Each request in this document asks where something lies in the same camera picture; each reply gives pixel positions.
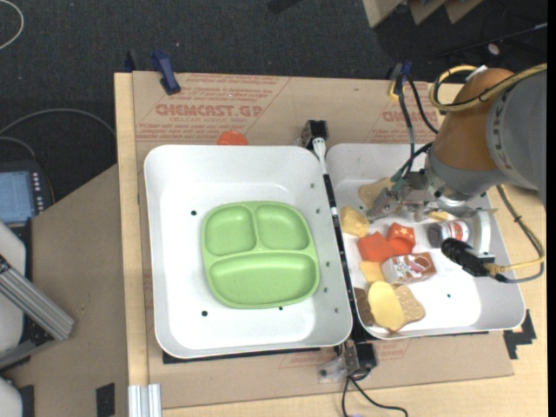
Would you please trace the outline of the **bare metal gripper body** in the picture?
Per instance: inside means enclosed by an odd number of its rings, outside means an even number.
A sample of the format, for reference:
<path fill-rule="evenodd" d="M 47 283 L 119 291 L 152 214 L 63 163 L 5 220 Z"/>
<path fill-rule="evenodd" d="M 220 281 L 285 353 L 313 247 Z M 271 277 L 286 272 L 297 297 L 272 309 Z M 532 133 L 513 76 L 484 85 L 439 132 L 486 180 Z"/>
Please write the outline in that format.
<path fill-rule="evenodd" d="M 410 172 L 396 183 L 396 198 L 407 205 L 455 210 L 464 208 L 474 195 L 458 189 L 446 175 L 421 171 Z"/>

